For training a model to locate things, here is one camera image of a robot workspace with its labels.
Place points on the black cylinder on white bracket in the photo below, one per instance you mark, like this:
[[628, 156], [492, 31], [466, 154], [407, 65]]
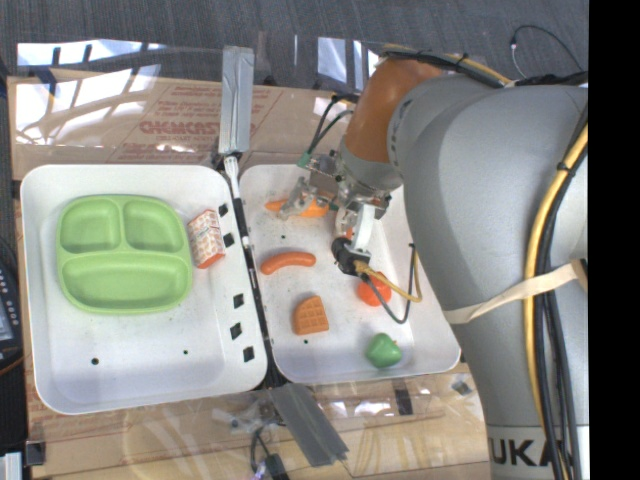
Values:
[[362, 233]]

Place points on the orange and white carton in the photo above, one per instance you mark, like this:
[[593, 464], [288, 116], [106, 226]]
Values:
[[206, 240]]

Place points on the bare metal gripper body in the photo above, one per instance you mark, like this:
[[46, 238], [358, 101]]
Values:
[[327, 173]]

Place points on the green divided plate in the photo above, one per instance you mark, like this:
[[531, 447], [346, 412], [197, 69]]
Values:
[[125, 278]]

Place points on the white plastic tray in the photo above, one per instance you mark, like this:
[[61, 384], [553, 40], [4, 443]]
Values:
[[330, 353], [145, 358]]

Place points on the brown cardboard board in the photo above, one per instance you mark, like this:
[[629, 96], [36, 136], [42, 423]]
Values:
[[165, 123]]

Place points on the orange carrot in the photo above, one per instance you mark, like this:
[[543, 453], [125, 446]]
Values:
[[316, 211]]

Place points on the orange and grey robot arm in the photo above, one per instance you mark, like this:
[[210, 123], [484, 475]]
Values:
[[465, 178]]

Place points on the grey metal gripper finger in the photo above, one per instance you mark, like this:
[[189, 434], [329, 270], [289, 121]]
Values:
[[323, 200], [294, 199]]

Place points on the orange round fruit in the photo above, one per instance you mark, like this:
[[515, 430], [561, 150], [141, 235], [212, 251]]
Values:
[[369, 294]]

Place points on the brown waffle piece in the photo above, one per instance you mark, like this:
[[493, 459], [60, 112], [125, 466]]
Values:
[[310, 317]]

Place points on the green pepper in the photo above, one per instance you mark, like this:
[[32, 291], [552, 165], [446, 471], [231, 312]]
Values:
[[383, 352]]

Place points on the orange sausage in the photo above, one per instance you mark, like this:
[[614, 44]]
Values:
[[287, 262]]

